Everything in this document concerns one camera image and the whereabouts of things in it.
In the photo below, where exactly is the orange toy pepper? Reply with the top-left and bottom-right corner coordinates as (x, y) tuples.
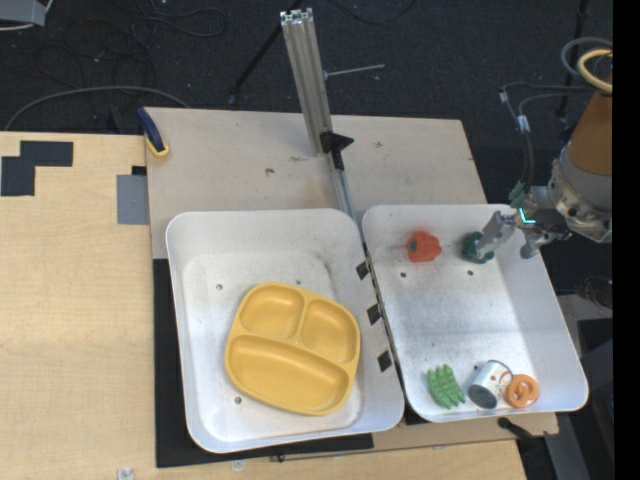
(405, 230), (443, 264)

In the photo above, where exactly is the dark green toy vegetable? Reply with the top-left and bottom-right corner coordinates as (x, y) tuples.
(460, 231), (495, 266)

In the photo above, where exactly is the orange toy doughnut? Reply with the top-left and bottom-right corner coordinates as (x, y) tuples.
(504, 373), (542, 410)

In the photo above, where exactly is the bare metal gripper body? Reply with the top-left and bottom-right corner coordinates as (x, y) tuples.
(514, 180), (614, 244)

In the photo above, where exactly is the thin black and white rod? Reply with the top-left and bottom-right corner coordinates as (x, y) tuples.
(328, 151), (402, 384)

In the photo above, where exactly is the yellow divided plate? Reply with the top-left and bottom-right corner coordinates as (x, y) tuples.
(223, 281), (363, 418)

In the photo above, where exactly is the white plastic tray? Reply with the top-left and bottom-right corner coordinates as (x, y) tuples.
(360, 202), (590, 425)
(164, 207), (406, 455)

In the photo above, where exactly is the small white can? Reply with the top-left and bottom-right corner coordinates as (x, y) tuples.
(467, 359), (514, 411)

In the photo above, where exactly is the pale flat board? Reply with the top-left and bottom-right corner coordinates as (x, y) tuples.
(143, 106), (560, 464)

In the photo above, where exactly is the green toy pea pod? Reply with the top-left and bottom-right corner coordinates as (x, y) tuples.
(425, 363), (468, 411)

